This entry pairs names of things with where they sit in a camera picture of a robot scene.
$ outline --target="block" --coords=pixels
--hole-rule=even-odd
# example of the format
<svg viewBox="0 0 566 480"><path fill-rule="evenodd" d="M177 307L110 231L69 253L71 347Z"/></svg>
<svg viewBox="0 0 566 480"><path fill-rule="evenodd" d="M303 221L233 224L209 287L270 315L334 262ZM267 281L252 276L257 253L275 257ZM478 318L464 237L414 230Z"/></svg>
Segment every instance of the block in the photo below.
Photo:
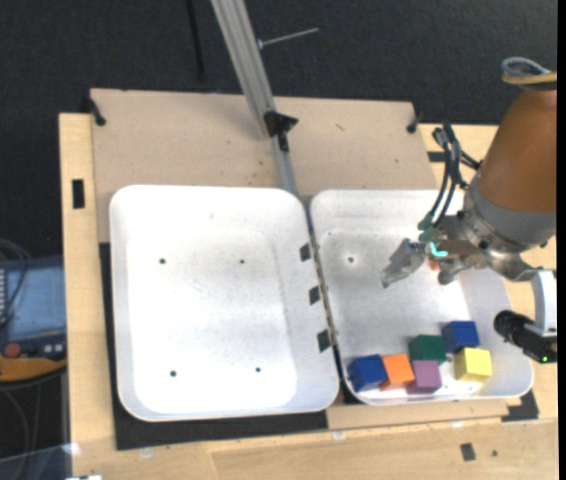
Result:
<svg viewBox="0 0 566 480"><path fill-rule="evenodd" d="M454 356L454 377L457 380L483 382L492 376L489 350L465 347Z"/></svg>
<svg viewBox="0 0 566 480"><path fill-rule="evenodd" d="M405 388L414 381L414 370L407 354L391 354L382 356L387 380L380 386L381 391L395 388Z"/></svg>
<svg viewBox="0 0 566 480"><path fill-rule="evenodd" d="M347 373L357 393L364 389L377 388L387 381L387 372L379 354L355 359L347 367Z"/></svg>
<svg viewBox="0 0 566 480"><path fill-rule="evenodd" d="M434 359L415 359L412 370L414 381L406 388L409 394L434 393L443 385L439 363Z"/></svg>
<svg viewBox="0 0 566 480"><path fill-rule="evenodd" d="M408 345L410 359L432 359L438 364L446 360L445 343L443 337L432 334L419 334Z"/></svg>
<svg viewBox="0 0 566 480"><path fill-rule="evenodd" d="M456 354L464 347L478 347L479 333L473 320L453 320L441 329L445 350Z"/></svg>

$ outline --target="blue block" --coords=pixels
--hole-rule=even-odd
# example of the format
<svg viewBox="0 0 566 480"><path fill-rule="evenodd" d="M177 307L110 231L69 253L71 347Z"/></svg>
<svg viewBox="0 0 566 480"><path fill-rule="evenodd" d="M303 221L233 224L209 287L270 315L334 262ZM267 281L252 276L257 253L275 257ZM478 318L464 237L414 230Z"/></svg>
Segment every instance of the blue block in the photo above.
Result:
<svg viewBox="0 0 566 480"><path fill-rule="evenodd" d="M479 333L476 330L476 324L472 320L453 320L443 327L441 330L445 349L456 354L463 347L478 347Z"/></svg>
<svg viewBox="0 0 566 480"><path fill-rule="evenodd" d="M387 371L379 354L359 357L347 367L354 391L378 387L387 380Z"/></svg>

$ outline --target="green block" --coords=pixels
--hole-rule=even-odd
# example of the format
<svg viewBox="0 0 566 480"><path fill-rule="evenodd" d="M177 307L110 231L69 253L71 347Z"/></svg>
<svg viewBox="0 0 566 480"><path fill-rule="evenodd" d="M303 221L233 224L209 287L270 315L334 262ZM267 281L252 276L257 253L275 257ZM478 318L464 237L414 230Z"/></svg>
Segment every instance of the green block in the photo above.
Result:
<svg viewBox="0 0 566 480"><path fill-rule="evenodd" d="M419 334L410 341L410 359L429 359L442 364L446 360L445 342L439 335Z"/></svg>

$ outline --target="white tray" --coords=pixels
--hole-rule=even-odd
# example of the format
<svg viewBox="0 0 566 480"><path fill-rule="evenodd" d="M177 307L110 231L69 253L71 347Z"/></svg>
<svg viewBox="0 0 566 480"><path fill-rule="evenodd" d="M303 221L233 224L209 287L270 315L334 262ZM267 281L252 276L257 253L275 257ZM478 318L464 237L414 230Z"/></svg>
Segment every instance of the white tray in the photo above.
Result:
<svg viewBox="0 0 566 480"><path fill-rule="evenodd" d="M440 368L443 386L433 395L378 388L355 393L346 378L364 403L517 397L532 386L529 358L504 343L493 328L496 313L510 307L503 279L494 271L466 270L441 286L426 262L411 276L383 288L382 269L404 238L418 239L416 226L436 195L431 190L328 190L311 202L343 371L357 357L407 353L412 338L440 334L450 320L474 320L481 348L491 353L492 376L483 383L457 381L448 357ZM455 194L448 213L461 205L462 194Z"/></svg>
<svg viewBox="0 0 566 480"><path fill-rule="evenodd" d="M297 198L133 185L111 200L110 232L117 380L132 415L241 417L333 402L338 373L319 339L327 317Z"/></svg>

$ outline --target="orange block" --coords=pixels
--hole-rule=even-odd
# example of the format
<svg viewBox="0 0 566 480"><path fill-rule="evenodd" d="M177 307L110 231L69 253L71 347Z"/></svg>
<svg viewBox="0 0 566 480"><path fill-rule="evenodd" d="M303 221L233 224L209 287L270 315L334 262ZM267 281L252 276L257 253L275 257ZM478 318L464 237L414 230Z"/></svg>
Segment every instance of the orange block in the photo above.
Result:
<svg viewBox="0 0 566 480"><path fill-rule="evenodd" d="M388 380L379 386L381 391L404 388L414 381L414 370L407 354L392 354L383 356L382 359Z"/></svg>

